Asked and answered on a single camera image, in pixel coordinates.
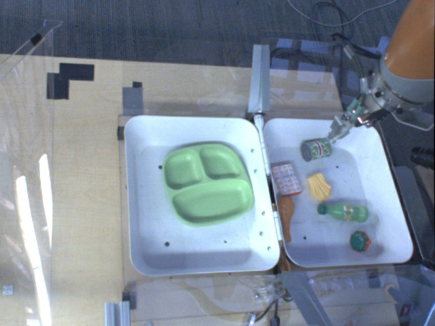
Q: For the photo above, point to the thin black and white rod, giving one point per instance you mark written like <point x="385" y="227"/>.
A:
<point x="268" y="168"/>

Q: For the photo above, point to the green plastic bottle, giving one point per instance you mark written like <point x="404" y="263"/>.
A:
<point x="346" y="212"/>

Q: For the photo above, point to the green and orange toy pumpkin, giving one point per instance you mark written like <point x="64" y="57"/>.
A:
<point x="360" y="241"/>

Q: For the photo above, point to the green can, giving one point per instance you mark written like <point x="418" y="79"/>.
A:
<point x="316" y="149"/>

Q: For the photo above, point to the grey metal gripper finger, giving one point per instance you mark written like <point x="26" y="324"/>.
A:
<point x="344" y="130"/>
<point x="334" y="125"/>

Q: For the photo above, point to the orange toy chicken drumstick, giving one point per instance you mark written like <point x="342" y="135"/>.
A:
<point x="286" y="216"/>

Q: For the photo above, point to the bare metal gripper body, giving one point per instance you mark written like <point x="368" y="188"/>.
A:
<point x="374" y="100"/>

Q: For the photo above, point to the orange and white carton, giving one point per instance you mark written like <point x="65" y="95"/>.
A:
<point x="287" y="178"/>

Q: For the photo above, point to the green divided plate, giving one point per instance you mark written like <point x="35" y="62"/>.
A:
<point x="210" y="202"/>

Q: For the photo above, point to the yellow toy fries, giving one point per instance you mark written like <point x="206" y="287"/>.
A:
<point x="319" y="187"/>

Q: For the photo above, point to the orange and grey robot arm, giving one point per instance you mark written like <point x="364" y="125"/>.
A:
<point x="411" y="39"/>

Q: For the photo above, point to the white plastic tray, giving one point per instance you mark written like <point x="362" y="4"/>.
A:
<point x="374" y="182"/>
<point x="153" y="243"/>

